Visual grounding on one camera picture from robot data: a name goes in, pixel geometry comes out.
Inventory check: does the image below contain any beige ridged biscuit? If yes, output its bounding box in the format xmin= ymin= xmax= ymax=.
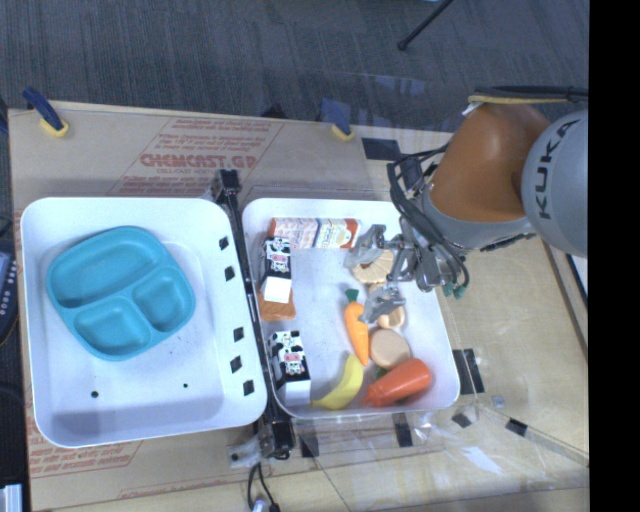
xmin=351 ymin=248 xmax=396 ymax=285

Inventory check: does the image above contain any round tan bread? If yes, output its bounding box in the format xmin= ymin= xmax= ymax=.
xmin=368 ymin=328 xmax=413 ymax=371

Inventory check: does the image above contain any orange bottle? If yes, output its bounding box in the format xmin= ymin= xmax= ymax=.
xmin=362 ymin=357 xmax=433 ymax=407

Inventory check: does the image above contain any white and orange carton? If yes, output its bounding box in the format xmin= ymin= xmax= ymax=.
xmin=314 ymin=217 xmax=362 ymax=250

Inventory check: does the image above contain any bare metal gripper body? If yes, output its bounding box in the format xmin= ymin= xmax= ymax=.
xmin=387 ymin=230 xmax=469 ymax=294

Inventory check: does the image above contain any orange patterned carton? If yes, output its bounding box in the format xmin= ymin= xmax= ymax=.
xmin=268 ymin=217 xmax=320 ymax=250

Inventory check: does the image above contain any white plastic tray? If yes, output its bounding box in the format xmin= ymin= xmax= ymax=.
xmin=241 ymin=197 xmax=461 ymax=420
xmin=19 ymin=196 xmax=269 ymax=449

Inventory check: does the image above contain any black block with thin wires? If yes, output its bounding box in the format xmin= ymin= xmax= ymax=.
xmin=212 ymin=168 xmax=243 ymax=204
xmin=254 ymin=417 xmax=296 ymax=459

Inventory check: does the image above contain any thin black rod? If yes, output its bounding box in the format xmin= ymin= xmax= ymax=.
xmin=223 ymin=189 xmax=282 ymax=437

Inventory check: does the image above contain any cow print milk carton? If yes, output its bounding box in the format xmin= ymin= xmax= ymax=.
xmin=260 ymin=236 xmax=295 ymax=305
xmin=267 ymin=329 xmax=313 ymax=407

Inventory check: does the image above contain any orange carrot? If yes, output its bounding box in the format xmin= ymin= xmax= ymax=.
xmin=343 ymin=288 xmax=372 ymax=368

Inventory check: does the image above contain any yellow banana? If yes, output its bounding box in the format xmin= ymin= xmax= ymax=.
xmin=310 ymin=353 xmax=365 ymax=411

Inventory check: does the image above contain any small beige bread roll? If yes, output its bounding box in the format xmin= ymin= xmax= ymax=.
xmin=368 ymin=283 xmax=407 ymax=330

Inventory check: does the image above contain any brown cardboard board, red print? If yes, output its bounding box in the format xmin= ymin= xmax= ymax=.
xmin=7 ymin=99 xmax=441 ymax=509

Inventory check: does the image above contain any blue divided plate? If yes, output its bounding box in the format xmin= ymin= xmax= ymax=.
xmin=45 ymin=225 xmax=197 ymax=362

